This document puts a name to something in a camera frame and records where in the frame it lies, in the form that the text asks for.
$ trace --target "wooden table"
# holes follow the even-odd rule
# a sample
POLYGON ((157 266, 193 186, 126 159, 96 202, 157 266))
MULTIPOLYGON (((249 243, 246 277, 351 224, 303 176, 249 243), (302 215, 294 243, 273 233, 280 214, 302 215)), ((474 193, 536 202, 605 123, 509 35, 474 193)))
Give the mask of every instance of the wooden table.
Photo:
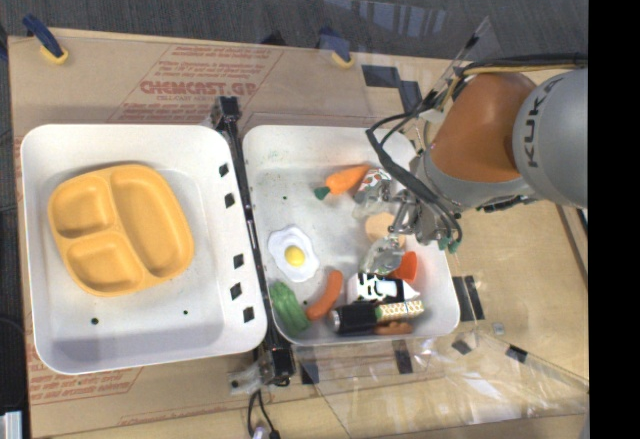
MULTIPOLYGON (((9 42, 19 203, 19 145, 41 124, 198 124, 225 94, 240 98, 241 133, 265 123, 366 127, 402 111, 402 102, 397 88, 367 85, 364 69, 396 68, 424 94, 449 64, 355 53, 344 69, 314 49, 53 32, 69 51, 64 65, 46 60, 37 39, 9 42), (189 99, 167 99, 180 85, 190 86, 182 95, 189 99)), ((265 388, 282 437, 577 437, 589 350, 587 241, 574 214, 549 202, 467 212, 465 241, 447 256, 451 275, 477 292, 475 316, 449 336, 407 342, 411 373, 399 373, 390 345, 313 358, 300 352, 298 360, 316 363, 324 378, 305 384, 299 370, 289 387, 265 388), (373 359, 367 369, 363 359, 373 359)), ((19 221, 26 265, 20 204, 19 221)), ((230 392, 228 374, 250 365, 250 353, 56 374, 35 351, 26 266, 23 275, 33 437, 247 437, 248 395, 230 392)), ((261 418, 258 409, 253 415, 261 418)))

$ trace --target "green vegetable toy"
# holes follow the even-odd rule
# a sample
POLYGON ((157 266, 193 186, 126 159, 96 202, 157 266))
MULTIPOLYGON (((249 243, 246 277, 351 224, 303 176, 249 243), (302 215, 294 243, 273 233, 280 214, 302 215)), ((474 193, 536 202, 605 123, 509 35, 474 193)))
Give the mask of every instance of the green vegetable toy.
POLYGON ((311 325, 295 293, 285 283, 281 281, 273 283, 269 291, 273 308, 291 336, 297 336, 311 325))

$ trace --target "yellow plastic plate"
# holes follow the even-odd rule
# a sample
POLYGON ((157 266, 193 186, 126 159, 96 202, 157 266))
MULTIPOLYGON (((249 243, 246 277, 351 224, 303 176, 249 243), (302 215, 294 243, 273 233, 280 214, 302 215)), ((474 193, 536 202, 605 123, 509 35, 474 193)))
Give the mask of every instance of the yellow plastic plate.
POLYGON ((49 224, 73 280, 98 296, 125 295, 180 275, 194 241, 180 203, 150 167, 117 165, 61 183, 49 224))

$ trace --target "black wire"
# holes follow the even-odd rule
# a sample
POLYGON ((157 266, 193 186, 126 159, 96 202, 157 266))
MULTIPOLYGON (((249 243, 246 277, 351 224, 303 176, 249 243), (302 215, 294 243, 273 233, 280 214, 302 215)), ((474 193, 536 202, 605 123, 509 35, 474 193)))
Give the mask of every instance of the black wire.
POLYGON ((455 229, 458 236, 457 241, 462 241, 462 228, 458 223, 458 220, 453 216, 453 214, 444 206, 438 196, 433 193, 424 183, 415 178, 411 173, 395 164, 391 158, 388 156, 386 151, 383 148, 384 143, 397 132, 402 126, 404 126, 411 119, 417 117, 422 112, 429 110, 433 107, 433 104, 437 101, 438 93, 435 90, 431 90, 427 96, 416 105, 412 110, 408 112, 404 112, 402 114, 396 114, 391 117, 387 117, 386 119, 382 119, 375 123, 369 130, 367 131, 367 136, 369 137, 369 142, 373 146, 374 150, 378 153, 378 158, 380 159, 380 163, 382 166, 387 169, 393 176, 400 181, 400 183, 404 184, 405 187, 408 187, 414 194, 416 194, 419 198, 422 197, 422 200, 430 203, 438 208, 440 211, 441 220, 444 222, 445 227, 447 228, 448 236, 451 237, 451 230, 455 229), (396 124, 387 134, 382 138, 380 142, 375 138, 373 132, 382 126, 385 123, 402 119, 402 121, 396 124))
POLYGON ((504 59, 492 59, 479 62, 471 62, 470 64, 458 68, 458 74, 464 74, 469 69, 475 69, 479 67, 518 67, 518 66, 561 66, 561 65, 573 65, 576 67, 586 66, 588 63, 588 56, 585 53, 552 53, 549 55, 517 55, 514 57, 507 57, 504 59))
POLYGON ((253 426, 251 425, 251 411, 253 410, 256 398, 258 399, 258 403, 260 404, 260 410, 262 410, 262 414, 264 414, 267 423, 269 423, 269 428, 271 428, 272 432, 275 431, 273 423, 271 423, 271 419, 269 419, 269 415, 264 408, 264 402, 262 401, 262 390, 258 389, 251 395, 251 398, 249 399, 249 412, 247 413, 247 431, 249 432, 249 437, 253 437, 253 434, 255 432, 253 426))

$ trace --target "toy carrot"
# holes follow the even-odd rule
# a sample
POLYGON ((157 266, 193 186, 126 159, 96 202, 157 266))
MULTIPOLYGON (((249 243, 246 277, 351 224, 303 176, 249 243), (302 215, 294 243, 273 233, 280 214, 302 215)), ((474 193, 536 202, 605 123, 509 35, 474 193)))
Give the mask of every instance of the toy carrot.
POLYGON ((325 180, 325 186, 316 188, 313 193, 321 201, 329 193, 333 195, 342 194, 360 184, 370 168, 370 165, 357 165, 356 167, 334 172, 325 180))
POLYGON ((331 310, 331 307, 336 303, 336 300, 338 300, 338 297, 340 296, 343 280, 344 276, 340 270, 332 270, 329 272, 329 275, 327 276, 327 286, 322 297, 311 304, 305 311, 309 320, 319 320, 331 310))

